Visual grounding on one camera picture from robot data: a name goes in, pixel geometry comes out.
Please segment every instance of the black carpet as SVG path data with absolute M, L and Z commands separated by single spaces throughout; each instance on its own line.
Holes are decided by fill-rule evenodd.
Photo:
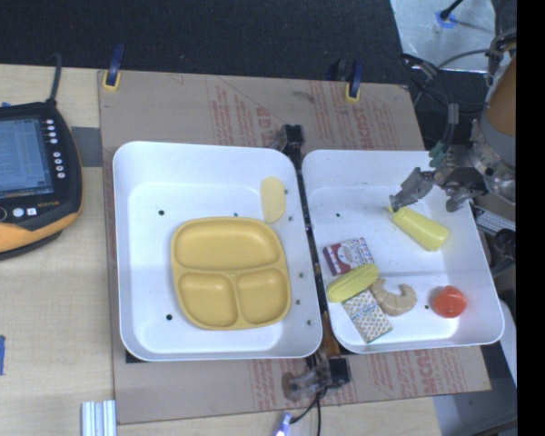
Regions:
M 409 83 L 389 0 L 0 0 L 0 64 L 58 52 L 64 66 L 106 68 L 115 44 L 124 69 L 325 79 L 345 58 L 363 82 Z M 461 100 L 484 99 L 480 74 L 447 77 Z M 416 110 L 426 136 L 444 127 L 427 98 Z

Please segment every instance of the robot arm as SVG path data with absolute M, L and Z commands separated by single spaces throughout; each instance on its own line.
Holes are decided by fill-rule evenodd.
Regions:
M 432 149 L 433 170 L 415 168 L 410 173 L 401 190 L 390 196 L 394 212 L 417 202 L 434 185 L 449 196 L 449 212 L 488 192 L 515 203 L 516 62 L 514 55 L 491 88 L 488 106 L 472 124 L 470 140 L 445 151 Z

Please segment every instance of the yellow toy bottle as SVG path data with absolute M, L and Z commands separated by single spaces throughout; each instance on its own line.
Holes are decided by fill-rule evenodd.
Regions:
M 450 233 L 441 224 L 408 207 L 402 207 L 397 212 L 391 207 L 388 210 L 391 220 L 426 250 L 434 252 L 440 249 Z

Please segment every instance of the cardboard sheet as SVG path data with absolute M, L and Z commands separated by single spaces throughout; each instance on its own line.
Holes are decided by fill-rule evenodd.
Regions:
M 103 73 L 99 74 L 99 84 Z M 282 377 L 305 360 L 139 362 L 119 335 L 112 160 L 122 144 L 269 146 L 283 124 L 301 124 L 305 152 L 315 149 L 423 150 L 405 87 L 362 84 L 357 104 L 345 83 L 123 72 L 115 92 L 99 88 L 104 198 L 119 424 L 303 408 L 282 393 Z M 481 349 L 348 355 L 352 381 L 322 405 L 485 391 Z

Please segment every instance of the wooden table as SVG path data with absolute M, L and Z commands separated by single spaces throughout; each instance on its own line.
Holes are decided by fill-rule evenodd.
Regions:
M 65 68 L 57 101 L 70 126 L 99 128 L 96 70 Z M 0 65 L 0 104 L 48 97 L 54 68 Z M 114 398 L 100 167 L 84 168 L 79 220 L 40 250 L 0 262 L 0 434 L 79 435 L 84 401 Z M 272 434 L 279 412 L 120 425 L 119 435 Z M 316 434 L 311 411 L 291 435 Z M 322 409 L 322 434 L 440 434 L 431 398 Z

